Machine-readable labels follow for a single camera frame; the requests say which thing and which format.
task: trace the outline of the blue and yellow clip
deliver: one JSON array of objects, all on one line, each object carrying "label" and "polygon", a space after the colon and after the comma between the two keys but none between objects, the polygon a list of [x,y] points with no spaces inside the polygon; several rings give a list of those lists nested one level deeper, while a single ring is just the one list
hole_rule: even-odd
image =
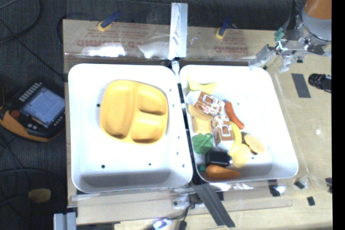
[{"label": "blue and yellow clip", "polygon": [[117,18],[120,16],[121,12],[114,12],[98,24],[98,30],[100,30],[101,32],[108,30],[112,26],[112,22],[117,20]]},{"label": "blue and yellow clip", "polygon": [[222,27],[219,27],[217,30],[217,33],[216,33],[217,38],[220,38],[220,39],[224,38],[226,28],[228,27],[229,24],[230,24],[230,17],[227,17],[225,21],[223,22]]}]

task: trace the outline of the beige table surface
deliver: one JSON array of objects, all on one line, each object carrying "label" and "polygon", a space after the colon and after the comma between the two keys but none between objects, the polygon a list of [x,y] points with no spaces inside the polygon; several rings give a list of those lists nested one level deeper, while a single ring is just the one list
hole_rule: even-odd
[{"label": "beige table surface", "polygon": [[[64,21],[65,52],[76,41],[75,34],[78,30],[82,33],[87,26],[88,22],[80,20]],[[274,46],[273,33],[274,31],[241,30],[242,40],[239,47],[243,49],[248,47],[252,53],[265,44]],[[87,62],[97,61],[96,58],[87,59]],[[65,74],[73,65],[81,62],[85,60],[73,55],[65,55]],[[328,57],[308,55],[303,63],[292,65],[285,73],[278,73],[280,65],[281,58],[271,64],[267,71],[275,85],[299,158],[301,175],[306,176],[303,180],[307,179],[308,184],[304,189],[290,185],[281,197],[271,196],[268,188],[254,189],[250,192],[230,191],[224,193],[223,205],[234,221],[236,229],[333,229],[333,197],[325,183],[325,178],[332,177],[332,95],[308,85],[311,97],[299,98],[291,75],[303,74],[307,82],[312,73],[331,74],[331,62]],[[77,225],[113,222],[114,229],[144,230],[159,218],[181,214],[181,210],[173,208],[171,195],[167,192],[110,194],[86,200],[83,196],[76,197],[77,189],[71,180],[67,83],[65,95],[68,199],[70,206],[78,208]],[[314,199],[315,205],[309,205],[310,197]],[[190,230],[227,229],[217,226],[208,210],[202,205],[189,211],[186,222],[187,229]],[[177,228],[178,222],[173,221],[173,224],[164,229]]]}]

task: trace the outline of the yellow plate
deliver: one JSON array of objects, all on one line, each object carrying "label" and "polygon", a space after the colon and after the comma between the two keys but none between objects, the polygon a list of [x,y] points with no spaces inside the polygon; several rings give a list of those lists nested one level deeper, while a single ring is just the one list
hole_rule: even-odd
[{"label": "yellow plate", "polygon": [[101,129],[124,142],[154,143],[168,124],[168,100],[156,87],[130,80],[115,80],[105,90]]}]

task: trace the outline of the emergency stop button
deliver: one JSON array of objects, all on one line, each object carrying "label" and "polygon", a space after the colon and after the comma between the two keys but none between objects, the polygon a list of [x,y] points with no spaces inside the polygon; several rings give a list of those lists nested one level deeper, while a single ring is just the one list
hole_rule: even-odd
[{"label": "emergency stop button", "polygon": [[17,110],[12,110],[11,111],[11,116],[15,119],[17,119],[20,116],[20,112]]}]

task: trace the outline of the yellow plastic dish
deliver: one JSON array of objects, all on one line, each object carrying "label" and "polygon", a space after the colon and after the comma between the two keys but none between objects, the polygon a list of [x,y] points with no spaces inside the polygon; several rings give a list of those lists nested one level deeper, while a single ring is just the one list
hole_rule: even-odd
[{"label": "yellow plastic dish", "polygon": [[168,124],[168,100],[151,85],[115,80],[105,90],[100,110],[101,129],[124,142],[154,143]]}]

